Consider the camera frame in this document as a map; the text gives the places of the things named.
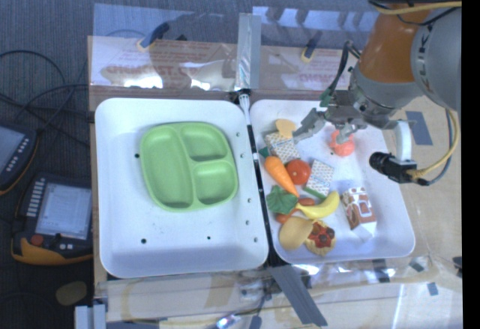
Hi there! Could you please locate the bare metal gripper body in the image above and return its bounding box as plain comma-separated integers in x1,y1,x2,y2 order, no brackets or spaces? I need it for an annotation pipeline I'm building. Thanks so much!
324,88,398,130

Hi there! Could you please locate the orange pink toy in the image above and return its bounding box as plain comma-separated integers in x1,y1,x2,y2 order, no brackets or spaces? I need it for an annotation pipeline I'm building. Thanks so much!
329,128,356,157

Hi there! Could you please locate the yellow biscuit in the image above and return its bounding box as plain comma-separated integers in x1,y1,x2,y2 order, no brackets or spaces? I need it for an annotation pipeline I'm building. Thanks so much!
274,118,298,139

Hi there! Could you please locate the white patterned carton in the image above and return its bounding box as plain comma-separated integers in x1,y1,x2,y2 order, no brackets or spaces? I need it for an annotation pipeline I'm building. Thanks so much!
263,131,302,164
305,159,335,199

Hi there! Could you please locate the red tomato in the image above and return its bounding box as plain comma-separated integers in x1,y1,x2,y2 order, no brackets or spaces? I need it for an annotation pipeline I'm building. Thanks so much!
285,158,312,186

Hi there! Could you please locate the orange carrot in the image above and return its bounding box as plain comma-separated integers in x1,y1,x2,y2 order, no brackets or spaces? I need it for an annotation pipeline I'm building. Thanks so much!
264,155,301,198

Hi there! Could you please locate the yellow banana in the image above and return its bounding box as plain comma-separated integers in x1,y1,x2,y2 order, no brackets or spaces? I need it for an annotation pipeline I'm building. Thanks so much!
295,190,341,220

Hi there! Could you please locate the brown and white carton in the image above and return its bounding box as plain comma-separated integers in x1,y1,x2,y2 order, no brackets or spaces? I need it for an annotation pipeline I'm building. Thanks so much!
339,186,377,231

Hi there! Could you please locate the green lettuce leaf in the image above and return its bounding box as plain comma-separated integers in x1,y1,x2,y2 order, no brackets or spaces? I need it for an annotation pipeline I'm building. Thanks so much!
265,184,299,216

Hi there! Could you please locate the small orange toy food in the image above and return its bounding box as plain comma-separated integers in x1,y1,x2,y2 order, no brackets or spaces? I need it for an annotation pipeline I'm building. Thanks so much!
275,208,301,225

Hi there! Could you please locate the yellow and red pizza slice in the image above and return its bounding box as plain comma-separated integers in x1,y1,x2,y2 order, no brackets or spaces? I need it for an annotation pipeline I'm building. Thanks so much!
304,219,338,257

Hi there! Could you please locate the white plastic tray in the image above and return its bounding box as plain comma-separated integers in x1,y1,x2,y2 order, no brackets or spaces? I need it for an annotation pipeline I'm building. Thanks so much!
248,98,416,265
94,97,270,279

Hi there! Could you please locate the brown cardboard board, red print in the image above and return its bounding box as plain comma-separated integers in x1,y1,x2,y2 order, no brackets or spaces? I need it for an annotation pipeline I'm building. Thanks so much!
87,34,463,323

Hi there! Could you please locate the green divided plate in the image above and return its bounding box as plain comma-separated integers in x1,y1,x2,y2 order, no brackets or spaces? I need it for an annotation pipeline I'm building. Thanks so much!
139,121,240,213

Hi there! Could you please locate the black cylinder on white bracket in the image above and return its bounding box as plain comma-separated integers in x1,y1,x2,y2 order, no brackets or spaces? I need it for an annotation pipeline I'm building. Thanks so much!
368,119,419,184

